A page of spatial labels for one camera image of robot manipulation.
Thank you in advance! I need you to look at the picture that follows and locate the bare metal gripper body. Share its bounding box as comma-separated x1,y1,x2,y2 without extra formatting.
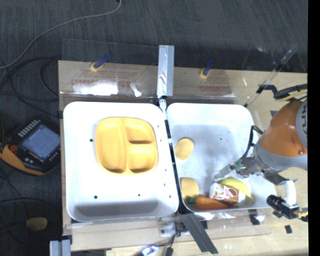
234,155,265,179

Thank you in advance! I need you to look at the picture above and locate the yellow rounded toy food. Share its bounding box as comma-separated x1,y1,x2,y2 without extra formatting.
25,216,49,232

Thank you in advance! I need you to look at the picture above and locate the brown cardboard board red print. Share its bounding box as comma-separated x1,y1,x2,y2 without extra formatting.
57,59,309,252

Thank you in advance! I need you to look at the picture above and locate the tan round biscuit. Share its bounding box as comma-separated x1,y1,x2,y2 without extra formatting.
173,137,195,161

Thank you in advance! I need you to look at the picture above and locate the thin black and white rod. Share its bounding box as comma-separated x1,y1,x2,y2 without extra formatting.
158,98,185,215

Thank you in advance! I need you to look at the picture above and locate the tan bread slice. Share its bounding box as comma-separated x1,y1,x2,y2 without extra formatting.
180,177,200,201

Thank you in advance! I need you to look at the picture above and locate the orange carrot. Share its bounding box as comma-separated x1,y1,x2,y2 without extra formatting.
187,195,230,211

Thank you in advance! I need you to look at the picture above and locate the yellow divided plate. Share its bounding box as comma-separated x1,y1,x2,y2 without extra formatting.
94,116,159,175

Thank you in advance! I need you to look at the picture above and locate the black cylinder on white bracket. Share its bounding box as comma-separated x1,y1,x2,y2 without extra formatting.
266,179,301,220

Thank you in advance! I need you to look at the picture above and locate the yellow banana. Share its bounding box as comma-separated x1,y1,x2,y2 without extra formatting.
219,177,255,200

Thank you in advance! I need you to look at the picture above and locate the white and orange carton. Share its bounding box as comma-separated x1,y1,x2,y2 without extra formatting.
208,182,247,204

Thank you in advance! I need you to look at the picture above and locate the white plastic tray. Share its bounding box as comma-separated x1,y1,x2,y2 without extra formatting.
165,102,278,214
62,100,180,223

